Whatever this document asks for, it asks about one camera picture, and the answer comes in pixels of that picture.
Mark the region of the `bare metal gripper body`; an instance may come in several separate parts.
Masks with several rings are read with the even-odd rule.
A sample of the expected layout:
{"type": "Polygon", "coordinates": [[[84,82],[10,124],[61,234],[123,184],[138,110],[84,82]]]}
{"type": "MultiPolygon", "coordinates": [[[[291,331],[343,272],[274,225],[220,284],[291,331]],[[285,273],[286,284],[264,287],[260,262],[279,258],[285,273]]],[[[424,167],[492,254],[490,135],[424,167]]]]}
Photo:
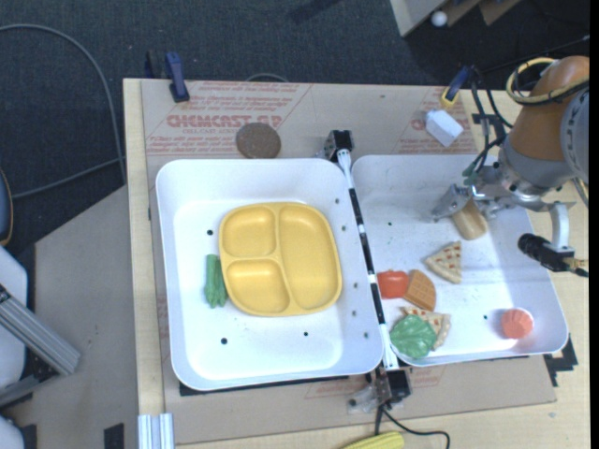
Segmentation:
{"type": "Polygon", "coordinates": [[[481,211],[481,201],[501,200],[504,210],[523,207],[534,212],[550,211],[554,202],[544,196],[562,186],[562,165],[489,165],[467,169],[467,187],[472,200],[481,211]]]}

